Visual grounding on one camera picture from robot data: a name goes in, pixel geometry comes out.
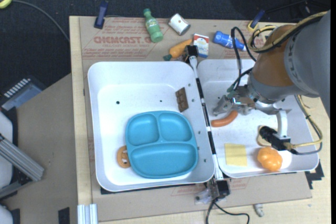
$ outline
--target wooden table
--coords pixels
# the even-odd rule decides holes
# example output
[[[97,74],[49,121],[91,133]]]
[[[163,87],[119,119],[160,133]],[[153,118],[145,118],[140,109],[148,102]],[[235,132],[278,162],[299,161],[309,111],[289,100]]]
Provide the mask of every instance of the wooden table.
[[[160,20],[160,25],[165,23],[166,19]],[[230,33],[230,29],[234,26],[238,26],[241,29],[245,29],[248,22],[243,21],[226,21],[226,20],[188,20],[192,28],[190,33],[198,33],[204,35],[211,35],[216,30]],[[72,67],[72,89],[73,89],[73,107],[74,107],[74,122],[75,122],[75,141],[76,141],[76,167],[77,167],[77,192],[78,192],[78,204],[89,205],[94,202],[92,194],[92,177],[90,171],[90,156],[89,156],[89,143],[88,143],[88,128],[90,122],[87,121],[86,114],[86,100],[83,94],[85,86],[85,68],[83,68],[83,22],[94,22],[93,17],[70,17],[70,40],[71,40],[71,67]],[[166,51],[177,41],[181,41],[189,38],[178,36],[168,26],[164,26],[164,34],[166,40],[162,41],[161,46],[166,47]],[[220,57],[233,57],[232,51],[228,52],[226,48],[216,47],[209,52],[209,57],[218,59]],[[158,59],[157,55],[152,58],[147,57],[141,60],[155,60]],[[264,216],[259,217],[256,215],[252,206],[239,206],[226,208],[229,212],[238,213],[245,212],[250,215],[250,223],[331,223],[331,186],[330,186],[330,120],[324,111],[320,99],[304,99],[304,101],[311,107],[310,113],[314,117],[316,123],[321,128],[324,134],[323,149],[319,153],[321,159],[321,166],[323,168],[324,177],[321,181],[314,181],[312,183],[313,189],[311,190],[312,198],[282,201],[282,202],[270,202],[264,204]],[[288,188],[282,186],[281,191],[285,194],[288,192]],[[179,214],[167,214],[157,215],[153,208],[153,215],[157,216],[138,216],[136,218],[129,218],[127,220],[114,220],[104,221],[104,223],[204,223],[206,208],[208,205],[200,207],[200,210],[192,210],[191,212],[181,212]],[[128,208],[120,208],[118,205],[110,208],[111,211],[115,210],[128,210]],[[224,215],[219,210],[213,210],[210,216],[210,223],[221,223],[227,221],[228,223],[246,223],[246,217],[244,216],[229,216]]]

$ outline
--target table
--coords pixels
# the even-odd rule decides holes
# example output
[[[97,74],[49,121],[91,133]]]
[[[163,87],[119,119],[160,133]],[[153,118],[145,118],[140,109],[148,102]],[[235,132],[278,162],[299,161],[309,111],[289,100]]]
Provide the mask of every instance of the table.
[[[107,51],[106,49],[100,47],[98,50],[94,50],[91,46],[93,36],[98,33],[97,29],[92,29],[94,23],[94,17],[81,17],[81,16],[71,16],[70,17],[70,40],[71,40],[71,67],[72,67],[72,90],[73,90],[73,107],[74,107],[74,125],[75,125],[75,145],[76,145],[76,169],[77,169],[77,193],[78,193],[78,204],[79,205],[89,205],[95,201],[100,201],[97,198],[97,194],[99,192],[99,187],[95,184],[92,184],[92,172],[90,170],[90,154],[92,154],[92,143],[90,143],[90,137],[88,139],[88,133],[90,129],[90,121],[87,120],[87,100],[84,93],[87,92],[86,86],[86,72],[88,66],[90,66],[95,61],[101,59],[109,59],[109,60],[125,60],[127,57],[131,58],[131,60],[159,60],[162,59],[162,52],[167,51],[170,46],[173,44],[177,44],[181,41],[181,37],[178,36],[172,29],[169,29],[165,23],[166,19],[159,19],[159,23],[163,28],[163,32],[165,35],[164,40],[160,44],[161,49],[156,45],[149,45],[147,50],[144,49],[143,52],[139,52],[136,54],[135,51],[132,54],[127,54],[126,58],[123,58],[121,51],[114,54],[112,50]],[[125,36],[127,32],[123,29],[123,19],[122,18],[109,18],[106,21],[108,28],[105,29],[105,33],[101,32],[102,36],[110,37],[113,33],[119,33],[119,37]],[[132,29],[132,33],[139,35],[140,39],[145,35],[143,30],[139,30],[139,23],[141,22],[141,18],[125,18],[127,20],[127,24],[134,25]],[[224,33],[229,33],[230,29],[234,26],[238,26],[241,29],[245,29],[248,22],[243,21],[226,21],[226,20],[188,20],[192,28],[189,30],[190,33],[199,33],[203,35],[211,35],[216,30],[221,30]],[[234,57],[233,51],[228,51],[223,47],[212,47],[209,51],[209,57],[218,59],[223,57]],[[272,196],[273,193],[279,191],[279,193],[283,193],[284,197],[282,200],[287,200],[286,202],[275,202],[279,200],[273,200],[274,202],[264,204],[264,213],[265,215],[262,218],[259,218],[252,206],[229,206],[230,212],[246,212],[250,214],[251,222],[259,222],[259,223],[270,223],[270,222],[278,222],[278,223],[295,223],[295,222],[303,222],[303,223],[328,223],[331,222],[331,192],[330,192],[330,121],[324,112],[324,109],[321,105],[319,99],[314,100],[306,100],[309,102],[311,109],[311,114],[315,117],[316,122],[321,127],[324,133],[324,147],[322,152],[319,154],[321,159],[321,166],[324,172],[324,178],[322,181],[313,182],[313,190],[311,191],[312,198],[309,198],[309,194],[306,198],[300,200],[288,201],[286,198],[286,194],[290,195],[292,192],[291,187],[295,185],[294,181],[288,181],[287,184],[279,186],[278,189],[274,189],[272,192],[269,192],[268,195]],[[302,176],[301,173],[297,173],[295,176]],[[151,195],[153,197],[157,195],[161,195],[167,193],[167,190],[149,190],[151,191]],[[255,188],[254,191],[249,192],[252,197],[257,196],[259,193],[265,191],[261,186]],[[127,193],[124,195],[119,195],[122,202],[120,204],[115,204],[112,208],[109,204],[107,204],[106,208],[103,208],[103,205],[98,205],[98,213],[104,211],[99,216],[99,221],[104,223],[203,223],[205,219],[205,211],[208,205],[203,205],[197,207],[195,209],[195,205],[189,205],[185,208],[181,208],[181,204],[179,204],[180,210],[176,211],[174,205],[172,203],[168,203],[169,208],[162,208],[162,199],[161,202],[150,210],[152,211],[152,215],[157,216],[149,216],[146,210],[147,207],[144,205],[143,201],[134,201],[132,200],[133,194]],[[230,203],[226,203],[223,201],[221,206],[227,207]],[[120,212],[126,206],[126,211],[124,213]],[[113,211],[113,215],[117,218],[111,219],[110,216],[106,216],[107,210]],[[160,216],[158,212],[165,212],[165,215]],[[218,210],[212,211],[211,221],[220,222],[220,221],[230,221],[230,223],[244,223],[246,220],[240,217],[233,216],[223,216],[221,212]]]

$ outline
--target green bottle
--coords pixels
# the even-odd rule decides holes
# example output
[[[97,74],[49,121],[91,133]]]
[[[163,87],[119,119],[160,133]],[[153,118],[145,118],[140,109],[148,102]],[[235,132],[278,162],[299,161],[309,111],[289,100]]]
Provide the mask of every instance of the green bottle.
[[[145,16],[146,29],[151,35],[152,42],[157,43],[161,41],[163,39],[163,34],[161,33],[158,21],[152,16],[151,10],[149,8],[145,8],[143,10],[143,15]]]

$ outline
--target white cylinder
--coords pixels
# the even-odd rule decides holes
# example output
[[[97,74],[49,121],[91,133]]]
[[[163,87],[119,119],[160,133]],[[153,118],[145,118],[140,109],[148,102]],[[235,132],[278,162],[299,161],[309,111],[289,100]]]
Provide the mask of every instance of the white cylinder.
[[[190,24],[176,13],[170,18],[168,24],[181,36],[190,28]]]

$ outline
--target yellow sticky note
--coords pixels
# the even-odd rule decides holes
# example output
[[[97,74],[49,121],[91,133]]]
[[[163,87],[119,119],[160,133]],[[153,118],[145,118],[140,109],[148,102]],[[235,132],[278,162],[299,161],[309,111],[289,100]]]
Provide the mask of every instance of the yellow sticky note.
[[[226,165],[247,166],[246,149],[244,145],[225,144]]]

